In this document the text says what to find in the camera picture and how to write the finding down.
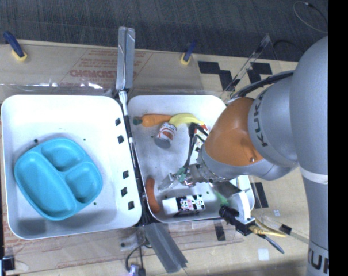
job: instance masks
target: dark floor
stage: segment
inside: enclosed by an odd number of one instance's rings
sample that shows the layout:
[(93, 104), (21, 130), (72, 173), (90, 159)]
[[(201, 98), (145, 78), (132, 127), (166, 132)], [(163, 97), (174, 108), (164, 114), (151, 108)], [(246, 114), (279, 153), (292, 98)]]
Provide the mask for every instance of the dark floor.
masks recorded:
[[(137, 49), (182, 52), (196, 39), (195, 53), (249, 57), (269, 34), (278, 59), (298, 61), (327, 35), (327, 22), (328, 0), (0, 0), (0, 43), (8, 30), (115, 47), (119, 26), (128, 26)], [(1, 242), (0, 220), (0, 257)]]

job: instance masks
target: orange carrot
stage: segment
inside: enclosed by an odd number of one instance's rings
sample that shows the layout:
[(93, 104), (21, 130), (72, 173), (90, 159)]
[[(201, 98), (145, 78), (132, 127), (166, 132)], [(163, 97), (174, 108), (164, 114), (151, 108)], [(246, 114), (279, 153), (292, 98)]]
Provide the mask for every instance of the orange carrot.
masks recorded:
[(155, 198), (154, 187), (155, 187), (155, 179), (152, 177), (148, 177), (146, 180), (146, 193), (147, 193), (148, 205), (150, 206), (152, 213), (156, 214), (160, 211), (160, 205), (158, 204)]
[(151, 127), (162, 124), (163, 122), (168, 122), (171, 117), (172, 116), (169, 116), (168, 114), (147, 113), (141, 117), (134, 117), (133, 124), (142, 124), (142, 126)]

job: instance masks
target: blue plate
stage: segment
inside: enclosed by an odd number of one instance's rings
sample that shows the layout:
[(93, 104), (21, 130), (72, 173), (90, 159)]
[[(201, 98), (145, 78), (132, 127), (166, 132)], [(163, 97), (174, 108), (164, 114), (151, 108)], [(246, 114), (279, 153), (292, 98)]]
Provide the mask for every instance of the blue plate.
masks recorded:
[(55, 138), (26, 151), (14, 167), (16, 182), (35, 210), (52, 221), (69, 218), (102, 190), (102, 175), (76, 142)]

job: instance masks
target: yellow banana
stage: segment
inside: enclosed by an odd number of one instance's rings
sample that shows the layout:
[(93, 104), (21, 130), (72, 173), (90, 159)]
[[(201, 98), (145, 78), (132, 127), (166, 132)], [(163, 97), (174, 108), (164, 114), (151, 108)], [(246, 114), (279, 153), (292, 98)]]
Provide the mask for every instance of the yellow banana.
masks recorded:
[(204, 125), (204, 122), (197, 119), (191, 113), (178, 113), (174, 115), (169, 121), (169, 123), (173, 124), (175, 127), (178, 127), (181, 124), (190, 124), (191, 122)]

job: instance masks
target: tin can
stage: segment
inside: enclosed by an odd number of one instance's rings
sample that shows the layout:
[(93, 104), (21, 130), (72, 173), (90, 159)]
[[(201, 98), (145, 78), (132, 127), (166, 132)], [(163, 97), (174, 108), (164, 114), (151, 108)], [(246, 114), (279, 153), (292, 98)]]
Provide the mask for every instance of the tin can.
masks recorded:
[(170, 148), (171, 142), (173, 142), (177, 128), (169, 122), (164, 122), (157, 136), (155, 137), (155, 144), (163, 149)]

